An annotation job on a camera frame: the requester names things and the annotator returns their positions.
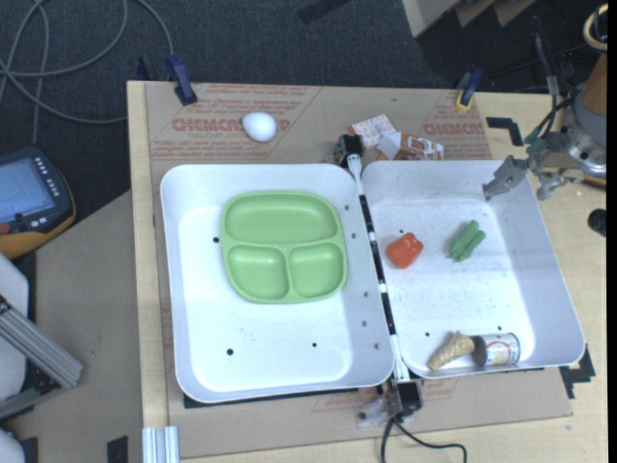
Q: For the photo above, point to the orange bell pepper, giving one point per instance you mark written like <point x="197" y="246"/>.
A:
<point x="404" y="251"/>

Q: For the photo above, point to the thin black and white rod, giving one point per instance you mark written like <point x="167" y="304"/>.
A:
<point x="385" y="302"/>

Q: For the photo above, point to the white plastic tray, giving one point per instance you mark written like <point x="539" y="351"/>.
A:
<point x="270" y="335"/>
<point x="453" y="302"/>

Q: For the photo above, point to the brown cardboard board red print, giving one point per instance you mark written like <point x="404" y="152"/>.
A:
<point x="308" y="109"/>

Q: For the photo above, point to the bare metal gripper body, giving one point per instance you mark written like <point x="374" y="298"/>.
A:
<point x="581" y="155"/>

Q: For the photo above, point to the orange and white packet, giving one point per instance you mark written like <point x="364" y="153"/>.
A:
<point x="373" y="127"/>

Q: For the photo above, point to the tan ice cream cone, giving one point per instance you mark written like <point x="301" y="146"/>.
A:
<point x="450" y="352"/>

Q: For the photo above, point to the white egg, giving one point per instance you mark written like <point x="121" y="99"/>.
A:
<point x="260" y="126"/>

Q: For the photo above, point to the white and orange can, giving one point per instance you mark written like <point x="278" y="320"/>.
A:
<point x="501" y="349"/>

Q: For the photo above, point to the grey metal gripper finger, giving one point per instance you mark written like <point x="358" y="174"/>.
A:
<point x="503" y="177"/>
<point x="547" y="189"/>

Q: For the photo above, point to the green divided plate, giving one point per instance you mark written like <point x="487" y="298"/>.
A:
<point x="282" y="220"/>

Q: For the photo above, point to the green beans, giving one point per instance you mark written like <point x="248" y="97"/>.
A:
<point x="466" y="241"/>

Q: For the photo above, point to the orange and white carton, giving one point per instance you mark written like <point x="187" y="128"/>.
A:
<point x="414" y="145"/>

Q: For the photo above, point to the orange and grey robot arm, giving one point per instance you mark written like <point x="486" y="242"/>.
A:
<point x="596" y="89"/>

